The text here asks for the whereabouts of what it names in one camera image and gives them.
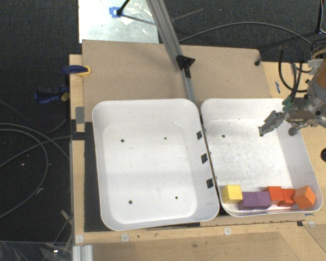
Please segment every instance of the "purple cube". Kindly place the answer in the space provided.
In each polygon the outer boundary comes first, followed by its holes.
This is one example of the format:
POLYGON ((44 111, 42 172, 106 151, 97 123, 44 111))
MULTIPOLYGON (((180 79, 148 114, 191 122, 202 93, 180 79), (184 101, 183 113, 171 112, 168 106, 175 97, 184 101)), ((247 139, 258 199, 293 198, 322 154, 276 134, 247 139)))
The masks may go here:
POLYGON ((256 192, 243 192, 243 200, 238 203, 239 210, 253 210, 258 207, 256 192))
POLYGON ((256 192, 258 209, 268 209, 272 205, 271 196, 268 191, 256 192))

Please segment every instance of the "dark carpet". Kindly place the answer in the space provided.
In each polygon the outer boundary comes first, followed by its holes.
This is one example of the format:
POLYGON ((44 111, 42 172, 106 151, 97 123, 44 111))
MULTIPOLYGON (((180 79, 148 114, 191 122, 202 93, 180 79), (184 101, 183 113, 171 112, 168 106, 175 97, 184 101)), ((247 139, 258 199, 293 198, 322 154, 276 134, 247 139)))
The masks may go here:
MULTIPOLYGON (((326 37, 314 33, 319 0, 165 0, 171 17, 204 8, 175 21, 179 38, 213 26, 240 21, 277 24, 310 41, 326 37)), ((323 28, 326 30, 326 0, 323 28)), ((184 42, 257 48, 265 61, 278 60, 278 47, 297 41, 306 60, 310 47, 302 40, 275 28, 241 25, 219 29, 184 42)), ((80 53, 78 0, 0 0, 0 100, 19 110, 29 121, 0 104, 0 122, 18 123, 46 132, 68 120, 68 102, 39 105, 37 87, 66 84, 59 71, 68 55, 80 53)), ((70 135, 67 121, 49 137, 70 135)), ((68 152, 68 140, 57 141, 68 152)), ((20 133, 0 132, 0 164, 36 142, 20 133)), ((65 223, 60 214, 71 214, 68 160, 50 144, 49 164, 40 192, 21 208, 0 219, 0 240, 54 241, 65 223)), ((39 185, 45 169, 43 150, 37 148, 0 169, 0 214, 24 200, 39 185)), ((66 239, 66 227, 59 241, 66 239)))

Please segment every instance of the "empty white tray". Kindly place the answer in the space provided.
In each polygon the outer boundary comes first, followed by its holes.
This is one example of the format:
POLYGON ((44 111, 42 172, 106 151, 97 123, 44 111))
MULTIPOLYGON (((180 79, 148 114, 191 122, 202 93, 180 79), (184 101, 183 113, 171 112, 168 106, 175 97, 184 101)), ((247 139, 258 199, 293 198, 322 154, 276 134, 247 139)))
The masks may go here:
POLYGON ((240 184, 242 191, 261 191, 274 185, 300 188, 309 185, 315 205, 300 210, 271 206, 267 210, 240 211, 224 204, 232 216, 286 212, 311 212, 322 206, 322 194, 300 133, 289 136, 286 121, 274 131, 259 136, 258 127, 272 110, 281 111, 279 99, 209 99, 202 104, 205 135, 218 188, 240 184))
POLYGON ((211 220, 219 211, 197 107, 185 99, 93 109, 102 220, 127 230, 211 220))

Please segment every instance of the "orange cube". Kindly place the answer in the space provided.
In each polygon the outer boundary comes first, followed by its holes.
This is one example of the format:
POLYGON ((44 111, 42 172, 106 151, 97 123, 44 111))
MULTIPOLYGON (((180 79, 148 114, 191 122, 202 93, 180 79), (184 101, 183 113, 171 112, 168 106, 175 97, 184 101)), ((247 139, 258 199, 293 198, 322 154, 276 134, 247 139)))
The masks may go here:
POLYGON ((293 200, 300 209, 312 207, 315 204, 315 199, 316 195, 308 185, 296 189, 293 196, 293 200))
POLYGON ((291 207, 296 204, 293 200, 294 189, 283 189, 284 200, 278 203, 280 207, 291 207))
POLYGON ((284 194, 281 187, 267 187, 263 191, 268 191, 271 197, 272 204, 278 204, 280 201, 284 200, 284 194))

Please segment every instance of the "yellow cube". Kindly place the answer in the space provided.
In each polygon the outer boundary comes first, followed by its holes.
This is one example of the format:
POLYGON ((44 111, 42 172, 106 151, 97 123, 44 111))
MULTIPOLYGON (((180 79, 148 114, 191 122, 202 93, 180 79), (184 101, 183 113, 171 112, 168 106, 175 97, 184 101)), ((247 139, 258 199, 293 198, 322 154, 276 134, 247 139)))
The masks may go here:
POLYGON ((240 185, 226 185, 221 193, 222 201, 226 204, 236 204, 243 200, 240 185))

